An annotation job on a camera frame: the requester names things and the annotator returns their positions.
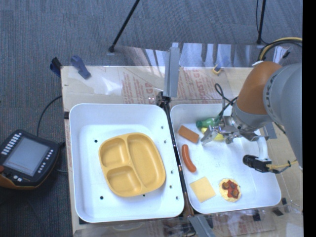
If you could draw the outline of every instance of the brown block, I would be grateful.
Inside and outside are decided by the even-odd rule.
[[[197,143],[198,142],[199,135],[197,133],[193,132],[192,130],[186,128],[183,125],[180,127],[178,133],[182,137],[192,141],[193,143]]]

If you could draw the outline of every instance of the table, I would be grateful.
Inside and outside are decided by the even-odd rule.
[[[155,104],[156,96],[164,88],[164,66],[87,66],[87,69],[92,75],[89,80],[83,79],[75,67],[64,66],[61,69],[66,117],[71,108],[79,103]],[[251,69],[225,67],[216,75],[212,67],[180,66],[178,97],[172,99],[171,107],[183,103],[220,103],[221,99],[213,87],[215,82],[222,86],[227,98],[233,99],[239,94]],[[286,136],[276,126],[274,130],[277,139],[267,141],[269,156],[274,164],[284,164],[289,158],[293,158],[293,151]],[[179,236],[190,229],[186,217],[142,222],[82,224],[74,205],[70,128],[67,118],[65,132],[74,236],[97,236],[100,233],[108,236],[115,233],[129,233],[129,236]],[[300,236],[303,234],[302,171],[297,165],[292,166],[277,175],[277,180],[283,199],[273,208],[197,216],[202,216],[209,222],[215,236]]]

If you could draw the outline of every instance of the white tray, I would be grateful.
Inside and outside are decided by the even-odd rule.
[[[180,126],[184,125],[198,133],[201,139],[203,134],[196,127],[196,121],[215,117],[221,109],[221,104],[179,104],[174,106],[170,112],[190,204],[196,211],[203,214],[269,207],[278,204],[281,199],[281,191],[276,175],[261,173],[242,162],[244,155],[259,155],[256,142],[236,138],[233,143],[228,145],[225,141],[212,141],[202,146],[200,141],[194,144],[178,134]],[[230,114],[231,108],[227,108],[224,115]],[[194,173],[191,173],[183,162],[181,156],[183,144],[189,146],[190,158],[197,167],[197,171]],[[190,183],[204,176],[209,180],[216,196],[200,203],[191,189]],[[240,185],[242,195],[238,201],[228,202],[221,197],[218,186],[223,178],[235,179]]]
[[[178,216],[184,199],[167,116],[156,105],[78,104],[70,111],[75,208],[86,222],[100,223]],[[140,132],[154,141],[166,171],[157,190],[119,197],[109,188],[98,157],[102,142]]]

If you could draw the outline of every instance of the green bottle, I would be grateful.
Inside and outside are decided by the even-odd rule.
[[[198,120],[196,122],[197,128],[201,128],[201,127],[208,127],[210,126],[214,126],[214,119],[213,118],[207,118],[206,120]]]

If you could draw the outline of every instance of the red sausage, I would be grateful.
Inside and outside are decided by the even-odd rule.
[[[197,167],[195,167],[190,159],[189,146],[187,144],[182,146],[182,159],[190,172],[196,172]]]

